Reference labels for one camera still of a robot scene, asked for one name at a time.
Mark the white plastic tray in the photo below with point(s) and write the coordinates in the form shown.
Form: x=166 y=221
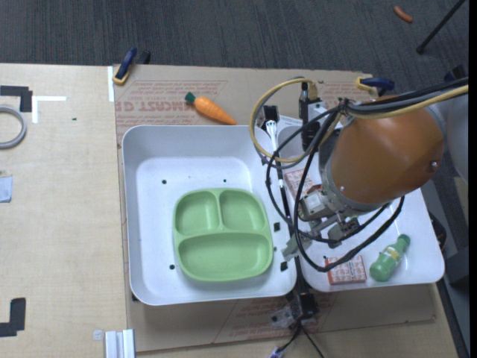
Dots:
x=149 y=215
x=417 y=244

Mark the brown cardboard board red print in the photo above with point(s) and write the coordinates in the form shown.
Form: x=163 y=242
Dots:
x=164 y=95

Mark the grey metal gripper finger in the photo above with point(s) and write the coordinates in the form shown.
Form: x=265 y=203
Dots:
x=342 y=231
x=293 y=247

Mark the orange carrot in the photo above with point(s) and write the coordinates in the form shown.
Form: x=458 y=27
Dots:
x=212 y=109

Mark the black cylinder on white bracket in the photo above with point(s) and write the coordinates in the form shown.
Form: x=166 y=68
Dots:
x=310 y=136

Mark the green bottle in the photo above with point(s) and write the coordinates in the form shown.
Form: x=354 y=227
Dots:
x=387 y=261

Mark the orange and white packet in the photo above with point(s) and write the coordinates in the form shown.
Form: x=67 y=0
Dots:
x=346 y=272
x=294 y=180

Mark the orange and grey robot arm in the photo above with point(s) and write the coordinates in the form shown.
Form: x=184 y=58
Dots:
x=384 y=151

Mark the orange sausage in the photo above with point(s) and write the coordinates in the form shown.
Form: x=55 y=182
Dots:
x=402 y=13

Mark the green divided plate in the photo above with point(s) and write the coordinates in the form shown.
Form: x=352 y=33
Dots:
x=223 y=254

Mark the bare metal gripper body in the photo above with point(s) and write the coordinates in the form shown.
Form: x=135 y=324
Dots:
x=313 y=204

